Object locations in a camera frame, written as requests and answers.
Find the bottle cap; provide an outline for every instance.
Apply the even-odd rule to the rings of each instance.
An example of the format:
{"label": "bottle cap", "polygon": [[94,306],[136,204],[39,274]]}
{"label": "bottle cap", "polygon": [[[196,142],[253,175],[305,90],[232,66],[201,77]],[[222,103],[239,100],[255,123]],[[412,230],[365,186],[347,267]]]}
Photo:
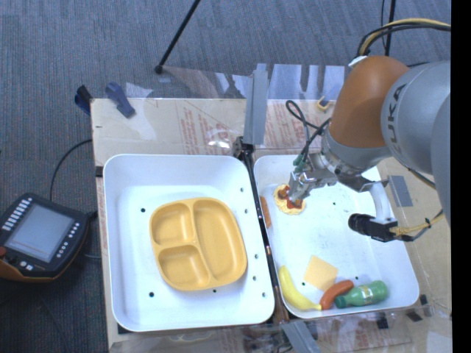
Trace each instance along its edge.
{"label": "bottle cap", "polygon": [[344,309],[347,307],[347,301],[345,300],[344,296],[337,296],[333,301],[339,309]]}

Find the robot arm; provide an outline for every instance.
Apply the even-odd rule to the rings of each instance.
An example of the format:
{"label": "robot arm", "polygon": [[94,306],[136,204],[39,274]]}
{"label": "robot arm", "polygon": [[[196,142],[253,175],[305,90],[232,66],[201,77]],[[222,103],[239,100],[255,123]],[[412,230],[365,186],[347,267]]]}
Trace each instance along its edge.
{"label": "robot arm", "polygon": [[[320,152],[291,172],[288,197],[305,199],[311,190],[336,182],[369,191],[377,212],[370,222],[378,226],[368,235],[375,238],[375,228],[384,230],[395,220],[385,213],[385,193],[378,191],[387,182],[369,181],[362,173],[391,156],[434,176],[450,224],[450,61],[408,68],[386,56],[360,59],[341,89]],[[353,215],[350,227],[362,232],[358,222],[365,218]],[[391,239],[392,234],[378,238]]]}

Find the banana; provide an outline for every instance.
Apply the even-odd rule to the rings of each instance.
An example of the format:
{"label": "banana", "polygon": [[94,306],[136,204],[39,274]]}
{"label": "banana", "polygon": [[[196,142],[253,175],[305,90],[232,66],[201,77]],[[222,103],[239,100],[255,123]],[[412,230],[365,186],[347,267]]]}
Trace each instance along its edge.
{"label": "banana", "polygon": [[282,265],[280,269],[278,269],[278,279],[280,280],[280,287],[283,298],[292,306],[295,306],[300,310],[322,310],[320,304],[311,302],[296,289],[293,282],[291,281],[291,275],[289,274],[289,271],[285,265]]}

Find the toy bottle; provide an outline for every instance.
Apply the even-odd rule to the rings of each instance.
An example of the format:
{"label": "toy bottle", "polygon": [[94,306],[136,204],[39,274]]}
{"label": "toy bottle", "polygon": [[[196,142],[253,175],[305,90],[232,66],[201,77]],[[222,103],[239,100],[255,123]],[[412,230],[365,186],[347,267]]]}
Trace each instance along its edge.
{"label": "toy bottle", "polygon": [[350,289],[347,294],[337,296],[334,302],[339,309],[347,306],[364,306],[383,301],[388,296],[388,288],[381,280],[375,280],[367,285],[359,285]]}

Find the gray carpet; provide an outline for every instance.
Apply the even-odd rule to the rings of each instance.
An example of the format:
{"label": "gray carpet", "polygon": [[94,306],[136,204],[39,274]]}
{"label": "gray carpet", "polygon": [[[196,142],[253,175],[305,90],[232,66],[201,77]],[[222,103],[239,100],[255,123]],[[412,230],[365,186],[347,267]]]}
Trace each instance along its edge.
{"label": "gray carpet", "polygon": [[[48,197],[54,169],[91,137],[74,103],[80,85],[105,96],[108,82],[180,97],[158,82],[159,63],[193,0],[0,0],[0,211],[25,192]],[[346,65],[361,38],[389,19],[391,0],[201,0],[166,65],[250,75],[258,63]],[[451,0],[397,0],[395,19],[451,24]],[[379,40],[373,54],[383,54]],[[450,33],[394,33],[405,64],[450,59]],[[73,151],[53,200],[96,209],[93,151]],[[99,253],[93,221],[82,252]],[[58,280],[0,290],[0,352],[106,352],[102,267],[80,256]]]}

